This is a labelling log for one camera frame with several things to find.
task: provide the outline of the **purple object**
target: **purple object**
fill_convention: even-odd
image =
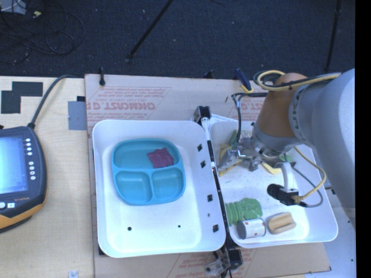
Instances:
[[[174,158],[168,152],[166,147],[156,149],[154,152],[150,152],[147,155],[155,169],[174,165]]]

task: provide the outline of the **table surface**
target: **table surface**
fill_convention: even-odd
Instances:
[[[54,80],[2,76],[0,90],[11,90],[12,81],[33,81],[43,82],[45,91]],[[79,278],[94,277],[88,135],[68,129],[67,102],[77,96],[85,96],[84,79],[63,80],[36,120],[48,167],[48,198],[28,222],[0,235],[2,277],[68,277],[73,270]],[[22,97],[21,113],[0,114],[0,125],[26,126],[40,100]]]

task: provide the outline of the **white tray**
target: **white tray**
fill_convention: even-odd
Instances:
[[[237,122],[216,122],[212,125],[210,136],[214,149],[214,156],[218,164],[221,145],[228,144],[233,133],[237,130]],[[242,130],[252,131],[251,122],[242,122]],[[299,146],[306,157],[314,162],[312,150],[306,146]],[[296,161],[295,168],[305,174],[314,185],[321,181],[318,170],[306,162],[296,151],[288,153]],[[298,173],[294,174],[294,188],[299,190],[299,195],[304,195],[313,187]],[[263,211],[263,220],[269,216],[291,212],[296,227],[284,233],[273,235],[267,230],[264,236],[241,239],[238,236],[237,226],[230,227],[230,234],[234,242],[244,248],[255,248],[264,246],[275,246],[296,243],[329,242],[337,236],[337,223],[326,191],[322,186],[319,191],[323,196],[323,203],[316,208],[304,208],[298,205],[286,206],[278,200],[272,198],[267,193],[269,184],[279,184],[283,186],[282,173],[272,175],[259,166],[258,170],[249,171],[242,163],[233,167],[224,175],[219,176],[219,183],[224,203],[237,202],[245,197],[257,199]],[[305,199],[307,204],[316,204],[320,200],[317,192]]]
[[[214,251],[223,246],[224,221],[200,125],[190,121],[103,120],[95,125],[92,135],[98,242],[108,256]],[[179,199],[131,206],[118,196],[112,179],[112,150],[121,141],[138,138],[165,139],[177,147],[186,180]]]

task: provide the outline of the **cardboard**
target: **cardboard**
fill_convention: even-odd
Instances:
[[[110,258],[99,254],[97,242],[96,198],[91,133],[103,119],[192,120],[198,106],[210,106],[212,114],[237,119],[231,98],[242,92],[238,81],[225,79],[186,79],[149,76],[85,75],[88,123],[90,191],[97,278],[207,277],[205,265],[215,259],[213,253],[151,255],[139,258]],[[255,92],[262,92],[252,84]],[[264,98],[243,98],[243,120],[256,120]],[[243,265],[232,271],[234,278],[277,277],[329,271],[322,243],[295,244],[241,249]]]

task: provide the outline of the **yellow cable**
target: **yellow cable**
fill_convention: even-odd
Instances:
[[[268,74],[280,74],[280,75],[284,75],[285,73],[282,72],[282,71],[278,71],[278,70],[269,70],[269,71],[266,71],[266,72],[263,72],[263,73],[259,74],[259,76],[257,77],[256,82],[257,82],[257,84],[262,89],[277,92],[277,91],[280,91],[280,90],[289,90],[289,89],[292,89],[292,88],[298,87],[298,86],[309,85],[310,83],[316,83],[316,82],[321,82],[321,81],[328,81],[328,80],[331,80],[331,79],[334,79],[334,78],[338,77],[341,73],[320,76],[320,77],[317,77],[317,78],[310,79],[308,81],[304,81],[304,82],[300,82],[300,83],[293,83],[290,86],[280,86],[280,87],[266,86],[261,81],[261,78],[264,77],[264,76],[266,76],[266,75],[268,75]]]
[[[312,166],[316,167],[321,173],[322,173],[322,180],[320,183],[311,191],[306,193],[304,196],[292,196],[292,199],[295,201],[296,204],[299,204],[302,200],[312,195],[312,193],[316,192],[326,181],[327,175],[324,169],[319,167],[317,164],[313,163],[309,158],[307,158],[297,147],[294,147],[294,149],[301,155],[308,163],[310,163]]]

